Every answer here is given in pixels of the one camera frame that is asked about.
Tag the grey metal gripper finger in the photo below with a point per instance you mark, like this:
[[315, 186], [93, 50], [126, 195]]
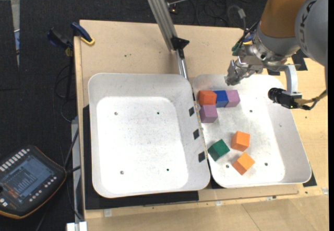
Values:
[[243, 75], [232, 74]]

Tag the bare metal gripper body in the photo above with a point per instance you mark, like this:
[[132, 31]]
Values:
[[257, 58]]

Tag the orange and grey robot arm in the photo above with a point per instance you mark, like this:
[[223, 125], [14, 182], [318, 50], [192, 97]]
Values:
[[287, 10]]

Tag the purple cube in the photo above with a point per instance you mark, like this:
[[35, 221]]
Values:
[[208, 113], [232, 98]]

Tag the blue cube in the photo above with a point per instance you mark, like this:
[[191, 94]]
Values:
[[221, 98]]

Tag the red cube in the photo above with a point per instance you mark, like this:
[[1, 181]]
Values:
[[207, 97]]

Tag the white plastic tray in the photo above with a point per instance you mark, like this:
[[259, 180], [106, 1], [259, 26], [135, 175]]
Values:
[[142, 136], [263, 133]]

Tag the orange cube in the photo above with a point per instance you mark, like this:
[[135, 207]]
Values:
[[243, 163], [240, 141]]

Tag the green cube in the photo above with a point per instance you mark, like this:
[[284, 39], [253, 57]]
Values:
[[218, 149]]

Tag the pale wood board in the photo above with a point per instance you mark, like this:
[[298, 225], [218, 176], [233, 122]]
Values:
[[130, 49]]

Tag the black cylinder on white bracket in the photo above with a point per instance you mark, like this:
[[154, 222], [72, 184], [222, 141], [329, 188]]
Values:
[[283, 96]]

